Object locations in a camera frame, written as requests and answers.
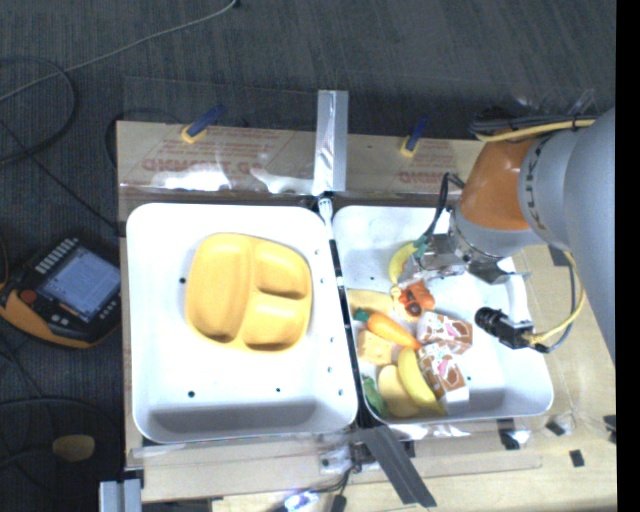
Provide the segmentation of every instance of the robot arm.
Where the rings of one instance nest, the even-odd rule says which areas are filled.
[[[446,245],[492,283],[507,278],[498,262],[527,245],[571,253],[615,364],[614,189],[615,109],[587,128],[488,142],[452,212]],[[426,251],[420,266],[439,271],[441,261],[442,251]]]

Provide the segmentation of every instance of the handheld device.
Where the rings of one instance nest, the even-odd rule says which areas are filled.
[[[71,348],[92,347],[120,324],[120,270],[96,247],[66,237],[11,272],[0,249],[0,316],[10,324]]]

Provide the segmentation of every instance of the gray carpet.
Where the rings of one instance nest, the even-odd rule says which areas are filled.
[[[588,98],[590,111],[602,113],[615,104],[617,6],[609,0],[242,0],[205,23],[77,67],[225,5],[0,0],[0,98],[51,73],[50,64],[25,57],[70,70],[74,90],[73,97],[57,76],[0,100],[0,234],[12,266],[69,232],[117,246],[112,121],[186,122],[207,102],[177,93],[189,84],[245,91],[236,103],[239,124],[313,129],[313,112],[279,103],[277,91],[343,89],[352,133],[405,135],[418,113],[428,113],[424,135],[434,138],[470,138],[469,121],[494,105],[566,113]],[[72,111],[57,140],[33,158],[20,154],[63,127]],[[27,391],[67,397],[121,423],[119,333],[74,351],[0,322],[0,352],[0,401]],[[79,406],[0,404],[0,511],[97,510],[96,481],[117,466],[107,423]],[[9,453],[49,442],[54,430],[82,429],[99,440],[96,459],[84,467],[56,465],[46,453],[6,462]]]

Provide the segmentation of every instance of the black cable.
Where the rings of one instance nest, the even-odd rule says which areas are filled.
[[[32,144],[31,146],[23,146],[20,148],[20,150],[18,151],[13,151],[11,153],[9,153],[8,155],[4,155],[0,158],[0,167],[3,167],[5,165],[17,162],[19,160],[22,160],[24,158],[27,158],[29,155],[35,154],[39,151],[42,151],[43,149],[51,146],[54,142],[56,142],[58,139],[60,139],[69,129],[69,127],[71,126],[71,123],[73,121],[74,115],[75,115],[75,111],[76,111],[76,92],[75,92],[75,88],[73,86],[73,82],[71,81],[71,79],[69,78],[69,76],[64,72],[64,70],[57,66],[56,64],[54,64],[51,61],[48,61],[46,59],[41,59],[38,57],[22,57],[22,56],[11,56],[11,57],[3,57],[0,58],[0,67],[2,65],[5,64],[15,64],[18,62],[35,62],[37,64],[42,64],[44,66],[47,66],[49,68],[52,68],[54,70],[54,75],[53,76],[59,76],[60,78],[62,78],[65,82],[65,86],[67,88],[67,90],[69,91],[69,97],[70,97],[70,107],[69,107],[69,111],[65,117],[65,120],[62,124],[62,126],[60,126],[59,128],[57,128],[51,135],[45,137],[44,139],[42,139],[41,141]],[[13,98],[13,95],[4,97],[4,98],[0,98],[0,104],[4,101],[8,101],[9,99]]]
[[[427,230],[420,237],[421,245],[426,247],[431,238],[433,237],[433,232],[436,229],[436,224],[442,215],[442,212],[447,206],[447,197],[449,195],[449,182],[454,183],[458,188],[464,188],[464,182],[455,174],[451,172],[445,172],[444,176],[442,176],[442,181],[440,183],[440,192],[438,194],[438,203],[436,204],[436,213],[433,216],[433,220]]]
[[[525,128],[533,128],[535,126],[543,126],[547,124],[578,121],[593,121],[597,116],[593,115],[530,115],[514,117],[506,110],[499,108],[489,109],[476,116],[469,123],[469,132],[473,135],[493,135],[499,130],[517,131]]]
[[[0,356],[3,359],[5,359],[5,361],[7,361],[13,367],[14,371],[16,371],[18,373],[18,375],[20,376],[20,379],[21,379],[21,381],[23,383],[24,391],[25,391],[27,397],[31,398],[31,394],[29,393],[29,384],[35,390],[36,396],[39,397],[39,398],[42,397],[42,393],[41,393],[40,389],[38,388],[38,386],[35,384],[33,379],[31,379],[29,374],[24,370],[24,368],[20,364],[20,361],[15,357],[15,354],[9,348],[9,345],[8,345],[7,340],[4,337],[4,335],[0,334],[0,342],[2,342],[2,344],[4,345],[4,349],[5,349],[5,352],[0,352]],[[54,425],[53,425],[53,419],[52,419],[52,416],[51,416],[51,411],[46,406],[45,406],[45,409],[47,410],[47,413],[48,413],[47,414],[47,419],[48,419],[48,423],[49,423],[49,429],[50,429],[52,435],[54,435],[55,428],[54,428]],[[28,413],[27,424],[28,425],[31,425],[30,412],[31,412],[30,409],[28,409],[27,410],[27,413]],[[23,429],[22,431],[24,433],[24,438],[18,444],[20,446],[24,447],[25,444],[26,444],[26,439],[28,437],[29,432],[28,432],[28,428],[27,429]],[[0,433],[0,441],[2,442],[2,446],[4,448],[4,451],[6,453],[10,453],[11,450],[9,449],[9,445],[8,445],[3,433]],[[19,455],[20,453],[26,454],[27,452],[18,452],[18,454],[16,454],[16,455]],[[39,488],[41,491],[43,491],[48,497],[57,499],[57,497],[52,496],[52,490],[49,487],[45,486],[42,482],[36,480],[31,475],[31,473],[29,473],[27,471],[27,469],[21,464],[21,459],[22,459],[22,457],[19,457],[17,460],[13,460],[13,462],[16,463],[16,466],[17,466],[18,470],[20,471],[20,473],[22,474],[22,476],[26,480],[28,480],[33,486],[35,486],[35,487]],[[7,465],[9,465],[9,460],[8,459],[5,459],[4,462],[6,462]]]
[[[572,265],[569,265],[569,279],[571,280],[571,311],[574,311],[576,308],[576,275]],[[553,345],[543,345],[542,343],[536,343],[532,346],[532,348],[543,354],[549,354],[550,352],[553,352],[568,338],[569,334],[571,333],[572,327],[573,322],[567,325],[567,328],[563,331],[562,336],[560,336],[560,338]]]
[[[11,137],[18,143],[18,145],[25,150],[26,156],[32,161],[34,162],[42,172],[44,172],[47,176],[49,176],[53,181],[56,182],[56,184],[58,184],[58,186],[60,186],[62,189],[64,189],[71,197],[73,197],[76,201],[78,201],[78,203],[80,203],[82,206],[84,206],[88,211],[90,211],[93,215],[95,215],[98,219],[100,219],[101,221],[103,221],[105,224],[107,224],[109,227],[111,227],[112,229],[116,229],[117,228],[117,222],[111,221],[109,219],[107,219],[106,217],[104,217],[100,212],[98,212],[95,208],[93,208],[93,206],[91,206],[87,201],[85,201],[84,199],[82,199],[73,189],[71,189],[66,183],[64,183],[62,180],[60,180],[60,178],[58,178],[55,174],[53,174],[42,162],[40,162],[40,160],[38,160],[34,155],[32,155],[29,151],[28,148],[20,141],[20,139],[16,136],[15,133],[13,133],[13,131],[6,125],[6,123],[4,121],[2,121],[0,119],[0,125],[2,125],[4,127],[5,130],[7,130],[7,132],[9,133],[9,135],[11,135]]]
[[[7,356],[7,354],[0,352],[0,355],[2,355],[6,360],[11,361],[11,357]],[[26,375],[26,372],[24,372],[24,370],[21,369],[21,366],[19,365],[19,363],[15,363],[14,367],[17,370],[19,370],[20,373],[23,374],[24,379],[30,380],[30,377],[28,377],[28,375]],[[108,424],[108,426],[112,429],[112,436],[114,437],[114,439],[116,441],[116,451],[115,451],[115,453],[117,453],[117,454],[121,453],[121,447],[122,447],[122,440],[120,439],[121,433],[120,433],[120,429],[118,428],[116,422],[113,421],[111,419],[111,417],[109,415],[107,415],[104,411],[102,411],[101,409],[99,409],[97,407],[94,407],[92,405],[89,405],[89,404],[87,404],[85,402],[81,402],[79,400],[70,399],[70,398],[43,397],[43,396],[39,395],[36,398],[30,397],[30,398],[26,398],[26,399],[19,399],[19,400],[11,400],[11,401],[6,401],[6,402],[0,402],[0,409],[2,409],[4,407],[11,408],[11,407],[17,407],[17,406],[31,405],[31,404],[42,404],[45,407],[48,407],[48,406],[51,406],[51,405],[75,406],[75,407],[79,407],[81,409],[87,410],[87,411],[95,414],[96,416],[98,416],[99,418],[104,420]],[[53,428],[53,425],[52,425],[52,422],[51,422],[51,413],[50,413],[50,411],[49,411],[49,420],[50,420],[51,427]],[[3,444],[5,445],[5,451],[9,452],[8,446],[6,445],[6,442],[4,440],[3,440]],[[48,451],[48,453],[53,454],[51,447],[49,447],[47,451]],[[29,450],[18,452],[17,454],[10,455],[7,459],[3,459],[2,461],[0,461],[0,469],[9,466],[12,463],[19,463],[22,460],[23,456],[26,457],[28,454],[29,454]],[[113,468],[113,470],[111,471],[112,476],[114,478],[117,477],[118,473],[120,472],[120,458],[119,457],[120,457],[120,455],[118,455],[117,466],[115,468]],[[52,489],[50,487],[47,487],[42,482],[39,482],[34,477],[32,477],[26,471],[26,469],[23,466],[18,465],[18,468],[20,469],[20,471],[23,474],[23,476],[29,482],[31,482],[31,484],[33,484],[40,491],[45,493],[50,499],[57,500],[57,501],[76,502],[77,500],[84,500],[85,498],[95,497],[95,492],[89,492],[89,493],[85,493],[85,494],[76,494],[73,497],[73,499],[71,499],[68,495],[57,494],[54,489]]]
[[[9,467],[14,462],[18,462],[22,459],[26,459],[27,457],[31,457],[32,455],[42,455],[43,453],[50,454],[51,447],[50,446],[42,446],[39,448],[30,448],[28,450],[24,450],[22,452],[15,453],[10,455],[9,457],[5,457],[0,460],[0,470]]]
[[[349,476],[351,475],[351,471],[353,471],[353,467],[350,467],[348,471],[340,477],[340,480],[335,484],[329,485],[327,487],[321,487],[320,489],[311,488],[311,492],[321,493],[332,493],[340,491],[340,494],[344,492],[345,487],[347,486],[347,482],[349,481]]]

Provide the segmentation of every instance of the yellow cable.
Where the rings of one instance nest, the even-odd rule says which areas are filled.
[[[585,128],[591,126],[595,119],[582,119],[578,121],[564,121],[560,123],[541,124],[540,126],[532,126],[522,130],[514,130],[512,132],[501,133],[498,135],[479,135],[476,134],[478,140],[483,142],[498,142],[502,140],[519,139],[529,135],[538,135],[545,132],[553,132],[557,130],[565,130],[568,128]]]
[[[560,331],[563,331],[564,329],[566,329],[569,326],[569,324],[571,324],[578,317],[578,315],[580,314],[580,311],[582,311],[582,308],[584,306],[586,295],[584,293],[584,288],[582,287],[582,283],[578,278],[578,269],[576,268],[576,262],[573,259],[573,256],[571,256],[571,254],[569,254],[568,252],[565,252],[564,254],[567,260],[569,260],[569,264],[573,269],[575,279],[578,281],[578,284],[580,285],[580,298],[578,299],[578,303],[576,307],[571,312],[571,314],[567,317],[567,319],[564,322],[558,324],[553,329],[549,329],[546,332],[537,333],[537,334],[534,334],[534,333],[523,334],[522,337],[525,338],[527,341],[529,341],[532,345],[534,343],[543,342],[549,339],[551,336],[558,334]]]

